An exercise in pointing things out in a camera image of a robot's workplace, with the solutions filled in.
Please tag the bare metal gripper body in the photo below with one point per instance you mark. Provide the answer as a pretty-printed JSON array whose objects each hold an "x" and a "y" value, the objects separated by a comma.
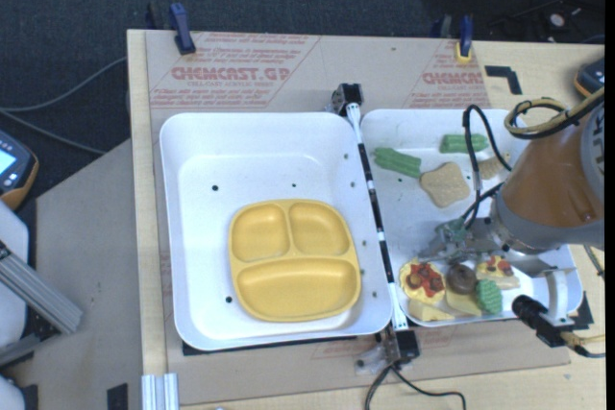
[{"x": 490, "y": 242}]

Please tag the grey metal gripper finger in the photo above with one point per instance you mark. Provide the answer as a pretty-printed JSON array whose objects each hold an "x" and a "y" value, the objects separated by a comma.
[
  {"x": 447, "y": 236},
  {"x": 441, "y": 252}
]

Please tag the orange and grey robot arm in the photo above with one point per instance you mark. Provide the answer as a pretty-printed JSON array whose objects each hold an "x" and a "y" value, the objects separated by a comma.
[{"x": 543, "y": 177}]

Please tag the toy pizza slice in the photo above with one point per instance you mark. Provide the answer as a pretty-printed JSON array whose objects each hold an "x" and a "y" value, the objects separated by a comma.
[
  {"x": 423, "y": 281},
  {"x": 499, "y": 271}
]

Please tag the brown toy doughnut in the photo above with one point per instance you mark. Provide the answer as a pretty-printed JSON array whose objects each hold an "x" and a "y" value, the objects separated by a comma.
[{"x": 461, "y": 279}]

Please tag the white plastic tray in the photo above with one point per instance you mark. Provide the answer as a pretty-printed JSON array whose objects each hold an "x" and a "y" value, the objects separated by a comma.
[
  {"x": 206, "y": 225},
  {"x": 408, "y": 221}
]

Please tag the tan toy bread slice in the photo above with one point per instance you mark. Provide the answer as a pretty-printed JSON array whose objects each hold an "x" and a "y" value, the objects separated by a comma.
[{"x": 444, "y": 185}]

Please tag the green toy grapes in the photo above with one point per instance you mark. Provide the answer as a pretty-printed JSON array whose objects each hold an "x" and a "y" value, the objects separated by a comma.
[{"x": 489, "y": 296}]

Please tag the yellow toy cheese slice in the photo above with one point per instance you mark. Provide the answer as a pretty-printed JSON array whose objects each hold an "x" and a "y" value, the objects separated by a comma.
[{"x": 461, "y": 302}]

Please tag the yellow toy cheese wedge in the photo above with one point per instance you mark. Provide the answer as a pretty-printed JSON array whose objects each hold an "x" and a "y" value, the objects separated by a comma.
[{"x": 427, "y": 312}]

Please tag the tan toy biscuit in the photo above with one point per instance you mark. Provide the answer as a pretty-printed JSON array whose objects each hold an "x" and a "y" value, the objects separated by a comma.
[{"x": 491, "y": 168}]

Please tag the thin black and white rod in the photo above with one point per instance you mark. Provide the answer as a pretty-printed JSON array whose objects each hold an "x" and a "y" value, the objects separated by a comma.
[{"x": 371, "y": 187}]

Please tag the yellow divided plate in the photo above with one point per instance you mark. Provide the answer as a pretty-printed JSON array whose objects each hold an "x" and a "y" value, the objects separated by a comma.
[{"x": 293, "y": 281}]

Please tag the brown cardboard board red print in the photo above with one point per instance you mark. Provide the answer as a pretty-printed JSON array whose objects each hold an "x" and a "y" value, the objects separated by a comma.
[{"x": 288, "y": 67}]

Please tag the black cylinder on white bracket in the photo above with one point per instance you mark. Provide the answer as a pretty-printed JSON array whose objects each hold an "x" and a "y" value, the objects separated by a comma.
[{"x": 552, "y": 329}]

